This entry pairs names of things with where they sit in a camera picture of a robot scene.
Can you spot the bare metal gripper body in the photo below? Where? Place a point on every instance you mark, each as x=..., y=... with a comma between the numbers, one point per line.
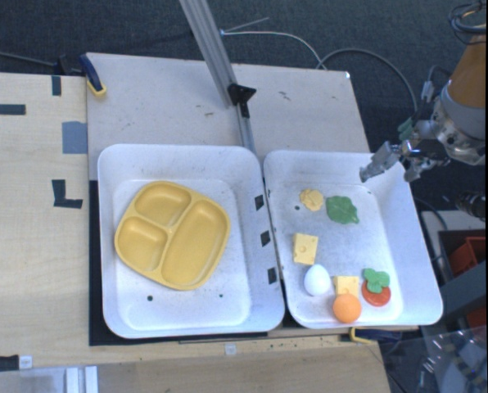
x=459, y=139

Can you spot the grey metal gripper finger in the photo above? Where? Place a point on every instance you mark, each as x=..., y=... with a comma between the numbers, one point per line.
x=414, y=172
x=378, y=163

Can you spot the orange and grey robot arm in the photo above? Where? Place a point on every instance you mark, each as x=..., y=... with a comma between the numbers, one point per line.
x=469, y=76

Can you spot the green lettuce leaf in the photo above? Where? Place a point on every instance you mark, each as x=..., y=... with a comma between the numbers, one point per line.
x=341, y=210

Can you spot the yellow biscuit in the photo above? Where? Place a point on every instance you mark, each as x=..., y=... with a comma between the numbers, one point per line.
x=311, y=200

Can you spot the white plastic tray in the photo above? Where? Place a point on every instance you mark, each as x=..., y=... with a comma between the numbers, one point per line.
x=342, y=252
x=178, y=309

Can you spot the large yellow cheese wedge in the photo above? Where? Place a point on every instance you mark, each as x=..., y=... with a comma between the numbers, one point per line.
x=304, y=249

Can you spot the red tomato with green top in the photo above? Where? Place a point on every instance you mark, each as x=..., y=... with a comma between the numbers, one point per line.
x=376, y=291

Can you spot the small yellow cheese wedge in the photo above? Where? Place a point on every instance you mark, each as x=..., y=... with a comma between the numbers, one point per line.
x=346, y=285

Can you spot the white egg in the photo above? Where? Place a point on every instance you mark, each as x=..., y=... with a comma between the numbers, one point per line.
x=317, y=281

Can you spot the orange ball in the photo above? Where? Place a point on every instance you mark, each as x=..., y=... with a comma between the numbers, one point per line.
x=347, y=308

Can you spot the yellow divided plate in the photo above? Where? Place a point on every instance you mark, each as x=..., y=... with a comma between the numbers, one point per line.
x=174, y=236

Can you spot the black cylinder on white bracket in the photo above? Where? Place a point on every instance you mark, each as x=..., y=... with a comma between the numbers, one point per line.
x=471, y=205

